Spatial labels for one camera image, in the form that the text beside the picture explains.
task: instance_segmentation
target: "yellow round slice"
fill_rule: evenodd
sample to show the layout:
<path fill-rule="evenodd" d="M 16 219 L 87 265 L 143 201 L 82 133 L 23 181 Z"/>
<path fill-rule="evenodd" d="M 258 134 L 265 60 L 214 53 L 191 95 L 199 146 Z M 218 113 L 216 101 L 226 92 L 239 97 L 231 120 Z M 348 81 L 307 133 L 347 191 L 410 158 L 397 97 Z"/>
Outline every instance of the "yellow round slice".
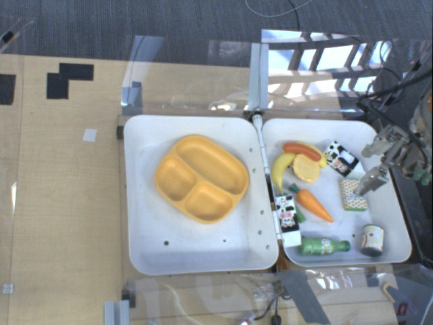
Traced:
<path fill-rule="evenodd" d="M 298 154 L 293 162 L 293 172 L 299 179 L 313 183 L 319 178 L 320 166 L 317 161 L 313 161 L 303 154 Z"/>

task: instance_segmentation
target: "white tray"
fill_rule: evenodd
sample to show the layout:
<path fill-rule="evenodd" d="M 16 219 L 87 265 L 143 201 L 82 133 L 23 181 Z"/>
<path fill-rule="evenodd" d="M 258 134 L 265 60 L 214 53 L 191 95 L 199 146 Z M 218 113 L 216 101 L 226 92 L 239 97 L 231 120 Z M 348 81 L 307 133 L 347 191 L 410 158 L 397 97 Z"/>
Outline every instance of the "white tray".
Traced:
<path fill-rule="evenodd" d="M 218 143 L 249 171 L 250 186 L 244 197 L 215 224 L 187 217 L 154 185 L 162 157 L 178 139 L 190 134 Z M 129 255 L 138 271 L 157 276 L 266 269 L 274 264 L 278 246 L 252 124 L 240 118 L 136 116 L 125 125 L 124 147 Z"/>
<path fill-rule="evenodd" d="M 366 171 L 380 164 L 379 156 L 361 156 L 365 144 L 370 144 L 375 135 L 369 125 L 354 121 L 271 119 L 263 126 L 270 165 L 281 154 L 282 146 L 288 141 L 310 142 L 325 150 L 329 143 L 336 140 L 361 161 Z M 303 236 L 348 240 L 351 250 L 328 256 L 302 256 L 297 248 L 289 248 L 286 249 L 286 255 L 294 263 L 304 267 L 400 263 L 407 260 L 411 254 L 411 241 L 392 182 L 375 192 L 367 193 L 367 211 L 349 212 L 343 209 L 340 179 L 343 177 L 329 166 L 321 170 L 315 183 L 301 181 L 289 169 L 284 174 L 283 188 L 287 189 L 295 182 L 300 189 L 310 190 L 334 218 L 333 223 L 328 223 L 304 209 L 302 212 L 307 221 L 300 224 Z M 384 253 L 380 257 L 361 254 L 361 229 L 369 223 L 379 225 L 385 230 Z"/>

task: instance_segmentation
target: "tin can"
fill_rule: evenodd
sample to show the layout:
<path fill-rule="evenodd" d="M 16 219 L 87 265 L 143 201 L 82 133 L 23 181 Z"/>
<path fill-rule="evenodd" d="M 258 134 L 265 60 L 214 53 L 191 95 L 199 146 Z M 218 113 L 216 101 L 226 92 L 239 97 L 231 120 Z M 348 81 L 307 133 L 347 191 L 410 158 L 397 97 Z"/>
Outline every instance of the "tin can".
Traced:
<path fill-rule="evenodd" d="M 384 252 L 384 229 L 378 225 L 363 226 L 361 253 L 369 257 L 378 257 Z"/>

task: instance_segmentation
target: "orange divided plate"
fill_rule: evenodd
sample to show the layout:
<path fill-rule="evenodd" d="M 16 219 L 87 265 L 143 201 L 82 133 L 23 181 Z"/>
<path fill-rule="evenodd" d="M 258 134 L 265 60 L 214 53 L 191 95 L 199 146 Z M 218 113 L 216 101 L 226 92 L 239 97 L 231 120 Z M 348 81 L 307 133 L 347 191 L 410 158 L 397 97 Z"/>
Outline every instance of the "orange divided plate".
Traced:
<path fill-rule="evenodd" d="M 180 139 L 155 172 L 159 193 L 200 223 L 216 223 L 236 206 L 249 185 L 245 166 L 200 135 Z"/>

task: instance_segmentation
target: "yellow banana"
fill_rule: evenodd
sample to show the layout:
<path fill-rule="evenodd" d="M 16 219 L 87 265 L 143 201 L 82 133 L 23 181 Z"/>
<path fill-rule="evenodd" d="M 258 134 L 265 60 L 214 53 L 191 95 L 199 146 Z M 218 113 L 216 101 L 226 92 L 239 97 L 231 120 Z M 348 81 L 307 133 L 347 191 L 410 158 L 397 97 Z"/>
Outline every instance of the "yellow banana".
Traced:
<path fill-rule="evenodd" d="M 285 169 L 288 168 L 290 164 L 292 164 L 295 159 L 295 153 L 283 153 L 280 155 L 277 160 L 273 163 L 271 169 L 271 177 L 274 184 L 278 186 L 279 192 L 283 192 L 283 173 Z"/>
<path fill-rule="evenodd" d="M 322 151 L 320 151 L 320 149 L 318 149 L 317 147 L 313 146 L 312 144 L 308 144 L 306 142 L 298 142 L 299 144 L 303 144 L 305 146 L 310 147 L 311 149 L 315 150 L 317 153 L 320 154 L 320 160 L 319 160 L 319 166 L 324 169 L 326 167 L 326 156 L 324 155 L 324 153 L 322 153 Z"/>

